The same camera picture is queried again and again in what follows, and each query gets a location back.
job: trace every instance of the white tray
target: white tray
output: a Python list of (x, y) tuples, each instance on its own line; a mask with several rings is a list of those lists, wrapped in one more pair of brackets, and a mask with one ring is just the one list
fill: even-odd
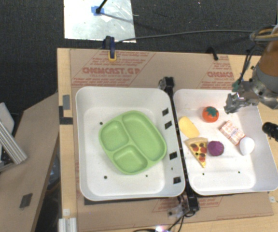
[[(185, 188), (179, 145), (169, 96), (155, 88), (83, 87), (76, 94), (79, 172), (82, 194), (93, 201), (175, 197)], [(156, 165), (136, 174), (121, 173), (98, 140), (100, 123), (130, 111), (143, 112), (158, 128), (167, 154)], [(172, 125), (165, 129), (165, 124)]]
[[(190, 185), (200, 195), (220, 195), (244, 192), (272, 191), (278, 188), (278, 171), (267, 140), (262, 132), (262, 121), (257, 106), (241, 108), (237, 113), (227, 115), (223, 106), (228, 93), (226, 90), (181, 89), (174, 95), (178, 119), (187, 116), (200, 132), (200, 137), (209, 141), (221, 141), (225, 150), (218, 157), (207, 155), (206, 167), (202, 168), (184, 141), (183, 151)], [(214, 123), (204, 122), (202, 110), (214, 106), (220, 113)], [(243, 156), (239, 146), (234, 146), (219, 128), (228, 120), (239, 127), (246, 136), (255, 141), (255, 149)]]

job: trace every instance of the yellow potato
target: yellow potato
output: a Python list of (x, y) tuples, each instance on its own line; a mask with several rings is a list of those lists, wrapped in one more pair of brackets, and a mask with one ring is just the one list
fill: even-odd
[(188, 138), (194, 138), (200, 134), (196, 126), (186, 116), (179, 119), (179, 128)]

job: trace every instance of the white egg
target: white egg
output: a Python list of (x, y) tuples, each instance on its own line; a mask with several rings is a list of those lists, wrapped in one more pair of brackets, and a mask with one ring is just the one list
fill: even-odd
[(250, 154), (255, 148), (255, 142), (250, 137), (244, 137), (240, 140), (240, 151), (243, 156)]

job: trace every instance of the wooden table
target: wooden table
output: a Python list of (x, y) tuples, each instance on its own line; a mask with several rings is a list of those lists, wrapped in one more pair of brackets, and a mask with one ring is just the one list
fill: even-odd
[[(245, 56), (230, 55), (229, 61), (232, 67), (232, 71), (235, 79), (239, 77)], [(251, 64), (255, 65), (259, 60), (259, 57), (253, 57)], [(251, 75), (251, 71), (248, 71), (245, 75), (247, 80)], [(64, 94), (71, 94), (70, 83), (70, 50), (59, 49), (58, 50), (58, 89), (59, 89), (59, 106), (63, 106)], [(272, 122), (278, 124), (278, 111), (273, 111), (261, 104), (259, 104), (259, 110), (264, 122)], [(64, 110), (63, 117), (72, 117), (72, 107)], [(66, 123), (60, 124), (60, 149), (61, 149), (61, 182), (62, 182), (62, 208), (64, 210), (63, 218), (76, 218), (77, 217), (77, 203), (76, 203), (76, 177), (75, 177), (75, 159), (74, 159), (74, 138), (73, 127)], [(278, 168), (278, 143), (271, 139), (269, 140), (272, 153)], [(209, 231), (209, 232), (257, 232), (257, 231), (278, 231), (278, 189), (270, 193), (270, 197), (275, 199), (272, 203), (274, 215), (268, 217), (253, 217), (244, 219), (233, 220), (220, 220), (209, 222), (197, 222), (186, 223), (183, 225), (181, 231)], [(115, 230), (116, 232), (131, 232), (135, 230), (123, 229)]]

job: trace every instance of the black rod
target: black rod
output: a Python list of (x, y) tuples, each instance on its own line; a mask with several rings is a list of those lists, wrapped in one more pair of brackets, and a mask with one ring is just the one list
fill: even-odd
[(101, 8), (105, 5), (105, 3), (107, 2), (107, 0), (104, 0), (101, 5), (95, 9), (96, 14), (100, 14)]

